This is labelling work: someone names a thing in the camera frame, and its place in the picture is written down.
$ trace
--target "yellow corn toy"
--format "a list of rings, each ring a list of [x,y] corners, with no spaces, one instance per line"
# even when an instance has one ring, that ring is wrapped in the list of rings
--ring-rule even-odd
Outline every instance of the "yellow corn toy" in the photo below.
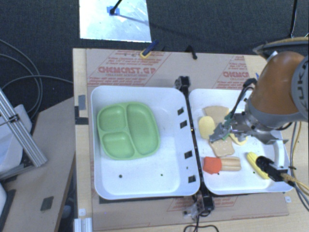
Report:
[[[263,179],[268,180],[268,174],[266,174],[264,171],[262,171],[256,164],[255,161],[257,159],[257,155],[253,152],[249,152],[247,154],[247,160],[250,163],[250,165],[253,167],[256,173],[258,173]]]

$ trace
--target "green plate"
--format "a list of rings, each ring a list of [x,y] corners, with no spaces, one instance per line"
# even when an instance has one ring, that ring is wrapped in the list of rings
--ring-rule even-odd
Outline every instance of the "green plate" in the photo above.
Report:
[[[98,113],[97,126],[104,152],[116,160],[147,157],[160,146],[153,112],[140,102],[104,107]]]

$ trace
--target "black pole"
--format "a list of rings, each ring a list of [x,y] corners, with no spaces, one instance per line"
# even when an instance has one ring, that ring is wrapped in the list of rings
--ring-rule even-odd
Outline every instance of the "black pole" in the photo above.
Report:
[[[115,14],[115,10],[117,9],[118,5],[121,3],[122,0],[119,0],[116,5],[110,10],[110,15]]]
[[[291,21],[291,28],[290,28],[290,37],[293,38],[293,32],[295,28],[295,19],[296,19],[296,13],[297,13],[297,1],[294,0],[294,5],[293,5],[293,14],[292,14],[292,21]]]

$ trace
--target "white tray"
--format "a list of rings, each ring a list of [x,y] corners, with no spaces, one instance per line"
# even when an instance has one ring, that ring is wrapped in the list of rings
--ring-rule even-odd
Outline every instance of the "white tray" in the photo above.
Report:
[[[189,100],[195,125],[197,138],[197,146],[203,165],[203,158],[215,157],[213,150],[209,146],[207,140],[200,136],[198,130],[198,121],[203,114],[203,108],[207,106],[225,106],[234,107],[240,91],[237,90],[220,90],[220,89],[195,89],[190,93]],[[241,101],[238,105],[237,113],[244,110],[245,102]],[[273,132],[273,135],[282,139],[279,131]],[[264,180],[258,174],[254,173],[253,168],[246,160],[246,153],[252,151],[258,156],[265,156],[272,159],[279,166],[288,166],[289,159],[282,140],[278,140],[274,145],[264,145],[254,137],[248,137],[245,145],[239,146],[233,143],[235,154],[241,162],[241,170],[237,172],[220,171],[218,174],[204,173],[204,180],[207,188],[218,195],[227,194],[244,194],[259,192],[285,192],[292,189],[285,182],[274,182],[272,180]]]
[[[156,153],[134,160],[114,160],[100,153],[97,114],[121,102],[148,105],[157,122],[161,144]],[[197,160],[184,95],[174,88],[100,86],[91,94],[94,182],[108,200],[189,196],[200,186]],[[180,128],[180,123],[187,126]],[[186,158],[186,152],[192,156]]]

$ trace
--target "metal frame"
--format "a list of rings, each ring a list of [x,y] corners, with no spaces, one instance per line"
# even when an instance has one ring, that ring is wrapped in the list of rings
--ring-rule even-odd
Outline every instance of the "metal frame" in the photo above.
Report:
[[[0,116],[4,119],[3,124],[7,124],[14,136],[17,138],[23,150],[29,157],[30,161],[35,167],[40,167],[47,162],[46,156],[40,151],[36,143],[33,141],[32,136],[25,128],[24,124],[16,114],[13,106],[0,88]],[[21,165],[1,174],[0,179],[5,179],[16,174],[27,171],[31,166],[22,168]]]

